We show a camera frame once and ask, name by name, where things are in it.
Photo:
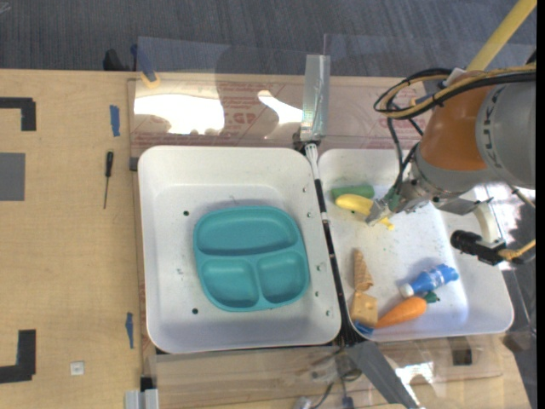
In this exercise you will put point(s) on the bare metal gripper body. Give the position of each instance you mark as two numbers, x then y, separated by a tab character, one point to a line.
412	196

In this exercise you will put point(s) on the yellow cheese wedge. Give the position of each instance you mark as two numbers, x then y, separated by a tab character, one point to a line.
364	309

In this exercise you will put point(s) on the tan ice cream cone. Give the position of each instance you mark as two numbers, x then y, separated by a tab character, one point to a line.
361	271

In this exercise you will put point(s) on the blue and white bottle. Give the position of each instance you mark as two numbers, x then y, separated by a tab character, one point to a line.
430	280

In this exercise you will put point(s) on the black cylinder on white bracket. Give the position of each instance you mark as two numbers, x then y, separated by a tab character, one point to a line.
472	243

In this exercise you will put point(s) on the white plastic tray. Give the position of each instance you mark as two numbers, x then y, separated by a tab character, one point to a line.
409	245
238	173

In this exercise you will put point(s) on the small blue piece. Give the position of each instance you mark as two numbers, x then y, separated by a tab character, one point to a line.
363	328

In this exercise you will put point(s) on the orange carrot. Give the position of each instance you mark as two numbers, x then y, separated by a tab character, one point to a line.
404	311

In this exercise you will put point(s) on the small white square block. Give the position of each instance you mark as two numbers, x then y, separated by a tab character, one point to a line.
77	367

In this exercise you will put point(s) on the yellow banana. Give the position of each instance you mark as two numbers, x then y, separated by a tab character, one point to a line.
353	203

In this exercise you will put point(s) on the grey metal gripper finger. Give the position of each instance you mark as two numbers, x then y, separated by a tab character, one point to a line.
374	212

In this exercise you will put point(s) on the black screwdriver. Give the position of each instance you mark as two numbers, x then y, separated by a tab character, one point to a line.
108	164

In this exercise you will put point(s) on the green toy pickle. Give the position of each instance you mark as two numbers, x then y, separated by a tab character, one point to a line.
352	191

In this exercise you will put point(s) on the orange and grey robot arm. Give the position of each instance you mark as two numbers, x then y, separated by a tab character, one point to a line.
460	134

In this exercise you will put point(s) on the teal divided plate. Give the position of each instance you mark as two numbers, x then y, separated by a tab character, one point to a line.
251	258

